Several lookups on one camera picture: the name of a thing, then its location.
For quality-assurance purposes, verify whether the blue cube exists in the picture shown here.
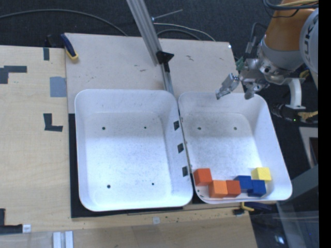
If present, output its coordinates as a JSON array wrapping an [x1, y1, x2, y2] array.
[[233, 175, 254, 193], [247, 179, 267, 198]]

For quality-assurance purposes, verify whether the pale wood board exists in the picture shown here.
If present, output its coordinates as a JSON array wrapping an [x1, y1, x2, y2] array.
[[64, 32, 275, 215]]

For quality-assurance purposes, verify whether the yellow cube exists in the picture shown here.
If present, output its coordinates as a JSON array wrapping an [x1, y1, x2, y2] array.
[[250, 166, 273, 183]]

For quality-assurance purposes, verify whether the black cylinder on white bracket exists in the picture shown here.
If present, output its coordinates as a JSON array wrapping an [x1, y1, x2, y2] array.
[[270, 78, 307, 123]]

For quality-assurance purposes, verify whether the white plastic tray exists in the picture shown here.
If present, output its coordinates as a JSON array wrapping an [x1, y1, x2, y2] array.
[[74, 88, 194, 213], [177, 91, 294, 205]]

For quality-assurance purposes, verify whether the dark orange cube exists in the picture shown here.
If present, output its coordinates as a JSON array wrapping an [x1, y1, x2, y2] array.
[[225, 180, 242, 198], [193, 168, 214, 187]]

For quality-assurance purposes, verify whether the light orange cube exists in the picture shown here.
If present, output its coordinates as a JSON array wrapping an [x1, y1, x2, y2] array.
[[208, 180, 229, 199]]

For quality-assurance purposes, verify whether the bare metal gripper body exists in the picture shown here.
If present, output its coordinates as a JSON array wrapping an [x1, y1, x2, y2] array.
[[238, 57, 306, 88]]

